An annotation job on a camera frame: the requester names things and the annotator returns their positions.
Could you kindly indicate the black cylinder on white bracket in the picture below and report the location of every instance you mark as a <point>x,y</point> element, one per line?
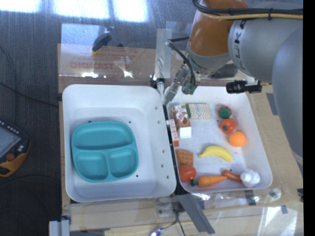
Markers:
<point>237,86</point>

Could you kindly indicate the orange ball fruit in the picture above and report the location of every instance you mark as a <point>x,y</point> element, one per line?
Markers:
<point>237,139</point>

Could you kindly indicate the orange carrot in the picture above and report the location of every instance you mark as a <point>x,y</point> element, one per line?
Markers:
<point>210,181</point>

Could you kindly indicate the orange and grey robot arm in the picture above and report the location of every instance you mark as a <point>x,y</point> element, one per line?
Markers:
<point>256,45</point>

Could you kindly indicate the orange fruit with green top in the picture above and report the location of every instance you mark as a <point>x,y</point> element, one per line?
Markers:
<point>224,112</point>

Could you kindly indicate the orange bell pepper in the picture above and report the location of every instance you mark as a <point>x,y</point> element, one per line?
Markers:
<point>228,125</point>

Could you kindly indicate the brown waffle biscuit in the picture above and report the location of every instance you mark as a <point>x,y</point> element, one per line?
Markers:
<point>184,157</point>

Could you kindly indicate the red tomato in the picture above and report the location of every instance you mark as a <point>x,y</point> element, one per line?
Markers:
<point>187,173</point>

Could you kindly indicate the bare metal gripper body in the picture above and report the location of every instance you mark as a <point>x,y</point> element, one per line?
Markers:
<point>183,76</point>

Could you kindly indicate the blue divided plate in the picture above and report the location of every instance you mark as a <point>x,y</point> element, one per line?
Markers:
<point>103,151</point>

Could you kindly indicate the red and white small carton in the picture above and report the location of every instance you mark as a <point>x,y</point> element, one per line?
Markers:
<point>174,134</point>

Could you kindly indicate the brown and white carton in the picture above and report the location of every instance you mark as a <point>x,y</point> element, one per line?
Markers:
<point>183,123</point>

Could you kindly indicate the white plastic tray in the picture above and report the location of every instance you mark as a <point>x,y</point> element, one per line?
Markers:
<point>209,134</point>
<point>110,99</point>

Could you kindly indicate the green and beige packet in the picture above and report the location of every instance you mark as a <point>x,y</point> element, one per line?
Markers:
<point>199,111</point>

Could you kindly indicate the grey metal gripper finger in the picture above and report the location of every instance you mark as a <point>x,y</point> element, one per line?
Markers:
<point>168,96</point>

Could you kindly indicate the brown cardboard board red print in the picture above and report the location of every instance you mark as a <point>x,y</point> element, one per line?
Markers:
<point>283,205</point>

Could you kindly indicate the yellow banana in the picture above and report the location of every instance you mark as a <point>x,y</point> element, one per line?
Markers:
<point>217,152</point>

